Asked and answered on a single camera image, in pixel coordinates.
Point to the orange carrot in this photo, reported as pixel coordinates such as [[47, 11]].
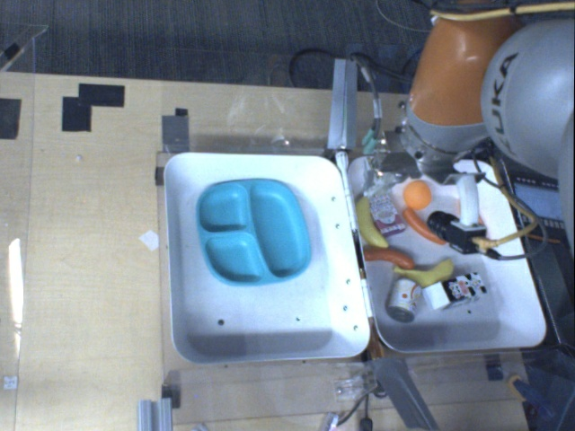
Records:
[[421, 227]]

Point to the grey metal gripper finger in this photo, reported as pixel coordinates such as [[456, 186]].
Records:
[[372, 177], [387, 181]]

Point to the thin black and white rod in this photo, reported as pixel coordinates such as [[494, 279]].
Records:
[[358, 245]]

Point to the black cylinder on white bracket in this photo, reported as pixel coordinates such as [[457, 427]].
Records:
[[454, 231]]

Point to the black and white cow carton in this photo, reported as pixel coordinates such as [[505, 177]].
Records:
[[458, 289]]

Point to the red-brown sausage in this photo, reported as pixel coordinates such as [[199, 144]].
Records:
[[389, 257]]

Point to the pink and purple packet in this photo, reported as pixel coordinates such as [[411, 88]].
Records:
[[389, 217]]

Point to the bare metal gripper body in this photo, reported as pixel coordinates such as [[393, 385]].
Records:
[[401, 160]]

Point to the yellow banana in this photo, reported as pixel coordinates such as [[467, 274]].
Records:
[[371, 225]]

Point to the small white printed can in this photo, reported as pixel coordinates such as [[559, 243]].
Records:
[[403, 302]]

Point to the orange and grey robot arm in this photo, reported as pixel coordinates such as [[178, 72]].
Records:
[[453, 70]]

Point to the blue divided plate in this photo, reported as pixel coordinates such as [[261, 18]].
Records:
[[274, 222]]

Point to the orange ball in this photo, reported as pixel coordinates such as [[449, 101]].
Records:
[[417, 194]]

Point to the white plastic tray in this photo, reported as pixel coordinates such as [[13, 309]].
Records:
[[251, 326], [467, 330]]

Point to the yellow-green banana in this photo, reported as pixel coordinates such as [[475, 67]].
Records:
[[427, 274]]

